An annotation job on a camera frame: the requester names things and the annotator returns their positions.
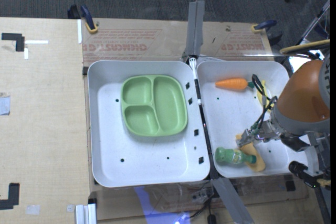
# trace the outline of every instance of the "blue clamp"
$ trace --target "blue clamp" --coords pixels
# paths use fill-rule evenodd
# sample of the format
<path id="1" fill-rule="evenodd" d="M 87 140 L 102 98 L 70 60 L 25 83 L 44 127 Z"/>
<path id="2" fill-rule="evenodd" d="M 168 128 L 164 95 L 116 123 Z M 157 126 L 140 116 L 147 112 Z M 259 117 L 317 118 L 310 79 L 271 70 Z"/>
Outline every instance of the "blue clamp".
<path id="1" fill-rule="evenodd" d="M 276 20 L 267 20 L 265 22 L 262 22 L 260 24 L 254 24 L 251 26 L 251 31 L 253 33 L 260 33 L 264 28 L 266 28 L 266 32 L 274 25 L 276 25 L 278 22 Z"/>
<path id="2" fill-rule="evenodd" d="M 83 17 L 85 18 L 85 26 L 87 30 L 91 33 L 94 34 L 98 31 L 97 25 L 93 23 L 92 16 L 89 12 L 89 9 L 87 8 L 86 5 L 80 6 L 80 10 L 83 13 Z"/>

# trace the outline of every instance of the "orange toy food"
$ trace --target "orange toy food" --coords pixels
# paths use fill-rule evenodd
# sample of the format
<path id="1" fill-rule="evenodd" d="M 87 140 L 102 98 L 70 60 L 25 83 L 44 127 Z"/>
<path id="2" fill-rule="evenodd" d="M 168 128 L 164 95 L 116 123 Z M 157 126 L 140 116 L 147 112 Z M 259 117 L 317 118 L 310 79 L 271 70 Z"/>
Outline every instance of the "orange toy food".
<path id="1" fill-rule="evenodd" d="M 253 88 L 253 83 L 247 82 L 244 78 L 224 79 L 215 82 L 215 85 L 220 88 L 243 90 L 247 86 Z"/>

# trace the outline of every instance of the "green bottle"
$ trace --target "green bottle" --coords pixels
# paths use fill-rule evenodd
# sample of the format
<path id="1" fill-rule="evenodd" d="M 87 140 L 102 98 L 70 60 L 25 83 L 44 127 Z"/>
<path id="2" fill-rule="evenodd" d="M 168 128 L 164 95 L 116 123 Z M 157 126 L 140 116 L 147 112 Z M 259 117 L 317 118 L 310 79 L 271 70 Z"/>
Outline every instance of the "green bottle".
<path id="1" fill-rule="evenodd" d="M 244 162 L 256 163 L 257 157 L 255 155 L 247 155 L 241 150 L 231 150 L 223 147 L 218 147 L 215 152 L 215 159 L 217 162 L 227 162 L 233 164 L 240 164 Z"/>

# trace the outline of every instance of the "orange carrot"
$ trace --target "orange carrot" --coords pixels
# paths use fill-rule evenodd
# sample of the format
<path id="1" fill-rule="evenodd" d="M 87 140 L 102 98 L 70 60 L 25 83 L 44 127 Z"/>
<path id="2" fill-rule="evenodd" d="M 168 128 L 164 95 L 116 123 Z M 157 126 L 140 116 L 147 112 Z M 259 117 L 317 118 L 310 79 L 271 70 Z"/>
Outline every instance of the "orange carrot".
<path id="1" fill-rule="evenodd" d="M 215 82 L 215 85 L 220 88 L 243 90 L 249 85 L 249 83 L 243 78 L 232 78 L 217 81 Z"/>

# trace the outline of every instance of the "green plate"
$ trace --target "green plate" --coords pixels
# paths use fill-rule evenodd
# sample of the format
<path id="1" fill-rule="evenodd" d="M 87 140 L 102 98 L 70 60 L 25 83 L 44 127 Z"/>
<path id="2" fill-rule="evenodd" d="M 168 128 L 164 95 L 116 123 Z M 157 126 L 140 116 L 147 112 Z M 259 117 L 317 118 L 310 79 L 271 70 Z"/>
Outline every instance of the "green plate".
<path id="1" fill-rule="evenodd" d="M 188 121 L 182 87 L 170 76 L 128 78 L 121 88 L 121 108 L 127 128 L 136 135 L 177 134 Z"/>

